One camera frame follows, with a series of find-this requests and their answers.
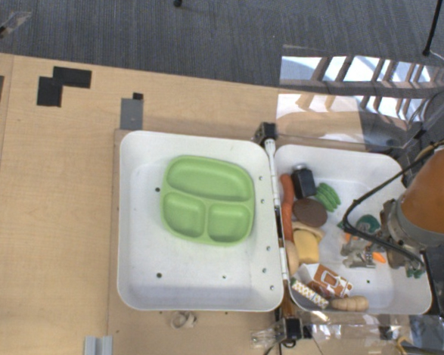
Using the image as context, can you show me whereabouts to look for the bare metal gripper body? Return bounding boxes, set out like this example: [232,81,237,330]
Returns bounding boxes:
[367,198,430,271]

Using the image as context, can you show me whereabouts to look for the green packet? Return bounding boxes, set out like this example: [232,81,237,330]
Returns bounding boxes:
[355,213,383,235]

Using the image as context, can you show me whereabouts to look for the white and orange carton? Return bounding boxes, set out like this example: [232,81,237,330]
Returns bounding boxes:
[304,263,356,301]

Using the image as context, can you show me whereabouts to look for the tan croissant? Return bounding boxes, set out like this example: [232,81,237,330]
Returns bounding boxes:
[329,293,371,314]

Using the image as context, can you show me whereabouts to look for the yellow bread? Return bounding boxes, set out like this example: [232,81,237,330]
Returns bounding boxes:
[290,228,323,266]

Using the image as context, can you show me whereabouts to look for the green pea pods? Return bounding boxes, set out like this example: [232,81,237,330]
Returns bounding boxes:
[313,181,343,214]

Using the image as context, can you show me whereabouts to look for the brown biscuit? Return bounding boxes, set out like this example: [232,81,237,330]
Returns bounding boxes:
[290,196,330,229]

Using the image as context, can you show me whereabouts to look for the white patterned packet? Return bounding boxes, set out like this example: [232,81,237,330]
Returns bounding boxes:
[288,277,331,311]

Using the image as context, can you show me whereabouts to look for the tan bread roll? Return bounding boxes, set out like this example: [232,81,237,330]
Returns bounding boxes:
[283,241,303,279]

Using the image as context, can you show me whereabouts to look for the white plastic tray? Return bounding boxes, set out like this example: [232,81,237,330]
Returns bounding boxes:
[263,142,443,322]
[107,129,296,322]

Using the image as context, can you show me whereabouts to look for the black can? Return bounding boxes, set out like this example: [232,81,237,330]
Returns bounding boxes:
[289,163,320,201]

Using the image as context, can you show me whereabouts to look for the red sausage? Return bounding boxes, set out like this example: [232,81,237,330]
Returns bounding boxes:
[277,173,297,213]

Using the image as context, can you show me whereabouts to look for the thin black and white rod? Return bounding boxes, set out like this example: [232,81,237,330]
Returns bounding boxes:
[255,137,300,289]

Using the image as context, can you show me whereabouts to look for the green divided plate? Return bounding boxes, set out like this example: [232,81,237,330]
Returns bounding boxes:
[157,153,259,250]

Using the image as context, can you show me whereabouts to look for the beige crumpled scrap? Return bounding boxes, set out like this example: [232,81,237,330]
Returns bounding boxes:
[169,309,199,332]

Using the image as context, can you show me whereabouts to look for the black block with thin wires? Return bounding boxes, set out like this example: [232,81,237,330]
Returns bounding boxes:
[281,316,305,348]
[256,121,280,143]

